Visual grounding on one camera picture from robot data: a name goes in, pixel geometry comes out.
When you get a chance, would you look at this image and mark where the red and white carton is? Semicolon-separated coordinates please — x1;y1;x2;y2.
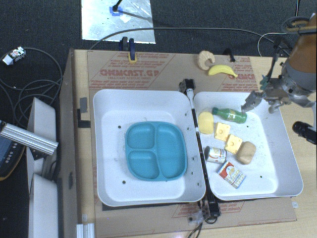
217;161;247;189

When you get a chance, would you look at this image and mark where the green plastic bottle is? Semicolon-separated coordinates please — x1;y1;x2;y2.
211;107;248;124

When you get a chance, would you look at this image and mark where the beige bread roll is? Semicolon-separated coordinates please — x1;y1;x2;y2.
235;141;257;165

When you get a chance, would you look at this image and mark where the thin black and white rod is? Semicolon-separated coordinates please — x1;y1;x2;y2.
186;88;215;204

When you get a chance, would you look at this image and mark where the black block with thin wires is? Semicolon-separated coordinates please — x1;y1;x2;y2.
201;199;221;220
179;78;197;94

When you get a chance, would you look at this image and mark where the beige croissant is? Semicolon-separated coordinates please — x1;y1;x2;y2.
198;50;216;71

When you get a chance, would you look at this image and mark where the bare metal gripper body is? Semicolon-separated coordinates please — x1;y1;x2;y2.
260;79;298;106

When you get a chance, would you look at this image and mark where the small white and red can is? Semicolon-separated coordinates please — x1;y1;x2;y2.
204;145;228;164

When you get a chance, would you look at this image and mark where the blue divided plate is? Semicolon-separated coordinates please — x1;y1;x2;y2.
124;121;188;182

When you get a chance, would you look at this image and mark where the yellow cheese slice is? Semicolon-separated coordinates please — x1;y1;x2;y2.
213;122;231;142
224;133;244;155

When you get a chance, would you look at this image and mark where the yellow oval slice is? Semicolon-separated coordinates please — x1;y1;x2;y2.
198;111;214;135

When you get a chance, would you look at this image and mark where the brown cardboard board red print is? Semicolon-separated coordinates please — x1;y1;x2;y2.
86;50;298;231

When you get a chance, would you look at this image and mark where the white plastic tray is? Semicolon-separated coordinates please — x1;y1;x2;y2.
92;88;207;207
193;91;304;202

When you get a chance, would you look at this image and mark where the black cylinder on white bracket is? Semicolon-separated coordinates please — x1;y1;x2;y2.
292;120;317;145

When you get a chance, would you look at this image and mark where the yellow banana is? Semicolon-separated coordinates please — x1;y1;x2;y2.
208;64;239;78

